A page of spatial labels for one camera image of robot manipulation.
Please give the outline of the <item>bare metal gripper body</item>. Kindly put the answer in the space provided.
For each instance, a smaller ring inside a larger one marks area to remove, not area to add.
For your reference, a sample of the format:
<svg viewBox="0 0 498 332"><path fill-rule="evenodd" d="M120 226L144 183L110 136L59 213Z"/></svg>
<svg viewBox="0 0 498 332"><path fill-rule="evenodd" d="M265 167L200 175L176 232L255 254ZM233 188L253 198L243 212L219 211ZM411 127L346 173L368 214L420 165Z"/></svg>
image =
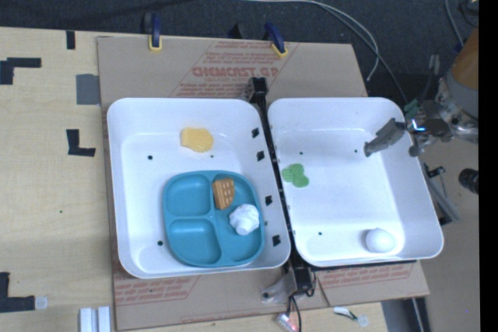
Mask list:
<svg viewBox="0 0 498 332"><path fill-rule="evenodd" d="M430 137L430 144L454 138L479 143L479 121L455 98L448 88L440 88L434 100L414 99L405 106L408 130Z"/></svg>

